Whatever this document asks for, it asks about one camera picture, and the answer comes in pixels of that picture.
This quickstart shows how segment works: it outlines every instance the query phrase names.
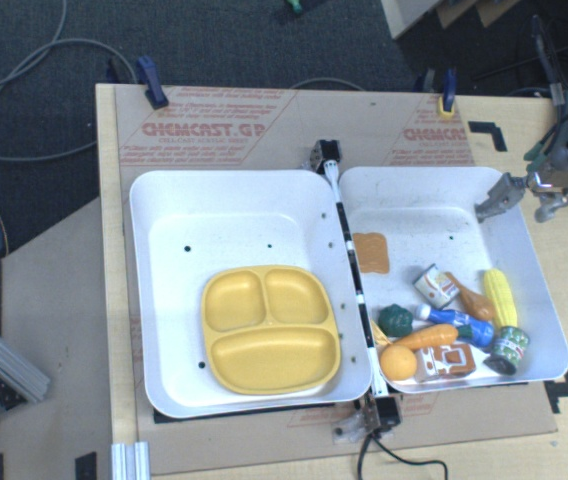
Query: white plastic tray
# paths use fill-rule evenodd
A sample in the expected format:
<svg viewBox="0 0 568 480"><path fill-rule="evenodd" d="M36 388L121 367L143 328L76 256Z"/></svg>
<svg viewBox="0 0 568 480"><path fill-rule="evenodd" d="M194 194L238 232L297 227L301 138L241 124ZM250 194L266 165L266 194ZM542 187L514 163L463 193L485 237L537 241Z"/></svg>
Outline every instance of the white plastic tray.
<svg viewBox="0 0 568 480"><path fill-rule="evenodd" d="M178 419L336 403L359 398L372 373L335 200L304 170L154 171L137 178L130 209L138 276L145 387ZM215 274L292 265L328 292L342 361L327 383L281 395L224 388L207 365L202 291Z"/></svg>
<svg viewBox="0 0 568 480"><path fill-rule="evenodd" d="M479 224L483 202L501 173L484 167L357 167L340 179L352 233L382 233L388 274L362 274L369 314L393 303L410 308L427 302L413 281L432 263L467 288L484 293L485 270L501 269L513 291L519 327L530 344L517 373L499 375L482 364L464 379L390 383L405 393L553 380L568 369L568 345L519 207ZM449 306L463 310L459 300Z"/></svg>

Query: toy can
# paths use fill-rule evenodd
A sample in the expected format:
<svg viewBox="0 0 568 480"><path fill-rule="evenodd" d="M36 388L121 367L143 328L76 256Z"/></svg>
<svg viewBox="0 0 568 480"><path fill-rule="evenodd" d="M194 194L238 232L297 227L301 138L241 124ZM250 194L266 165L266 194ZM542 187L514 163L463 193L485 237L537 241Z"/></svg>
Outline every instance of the toy can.
<svg viewBox="0 0 568 480"><path fill-rule="evenodd" d="M426 297L435 309L442 309L460 293L460 290L446 273L433 263L418 277L413 286Z"/></svg>
<svg viewBox="0 0 568 480"><path fill-rule="evenodd" d="M507 325L500 329L499 335L493 342L491 355L484 363L504 375L513 375L524 357L530 339L519 327Z"/></svg>

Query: blue bottle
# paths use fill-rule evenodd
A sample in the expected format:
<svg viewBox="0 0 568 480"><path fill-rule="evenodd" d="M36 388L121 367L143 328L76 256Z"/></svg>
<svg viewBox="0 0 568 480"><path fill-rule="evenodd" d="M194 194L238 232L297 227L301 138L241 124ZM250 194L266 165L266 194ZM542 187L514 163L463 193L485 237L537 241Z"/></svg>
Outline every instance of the blue bottle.
<svg viewBox="0 0 568 480"><path fill-rule="evenodd" d="M459 331L460 341L466 341L478 348L486 348L493 342L495 328L491 322L483 322L455 309L433 309L420 304L414 310L415 318L434 324L451 324Z"/></svg>

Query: green can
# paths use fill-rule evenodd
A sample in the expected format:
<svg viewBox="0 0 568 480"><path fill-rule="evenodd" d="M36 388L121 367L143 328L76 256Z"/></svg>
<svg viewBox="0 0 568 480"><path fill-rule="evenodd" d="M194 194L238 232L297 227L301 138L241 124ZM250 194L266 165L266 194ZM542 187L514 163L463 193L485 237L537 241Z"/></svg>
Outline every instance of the green can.
<svg viewBox="0 0 568 480"><path fill-rule="evenodd" d="M505 326L493 342L491 355L484 363L503 375L513 375L524 357L530 338L519 327Z"/></svg>

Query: blue clamp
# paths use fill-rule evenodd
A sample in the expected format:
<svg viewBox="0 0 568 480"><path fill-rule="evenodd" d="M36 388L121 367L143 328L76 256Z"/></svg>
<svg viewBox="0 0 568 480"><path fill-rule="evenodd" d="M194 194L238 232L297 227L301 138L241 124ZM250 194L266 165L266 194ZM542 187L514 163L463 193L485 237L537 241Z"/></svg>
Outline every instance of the blue clamp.
<svg viewBox="0 0 568 480"><path fill-rule="evenodd" d="M157 74L157 66L153 59L144 55L137 59L137 76L140 82L148 86L146 98L154 109L168 107L168 98L162 91L162 84Z"/></svg>
<svg viewBox="0 0 568 480"><path fill-rule="evenodd" d="M438 112L442 117L452 117L455 114L455 89L457 87L457 73L454 68L446 71L444 77L444 90L440 96Z"/></svg>

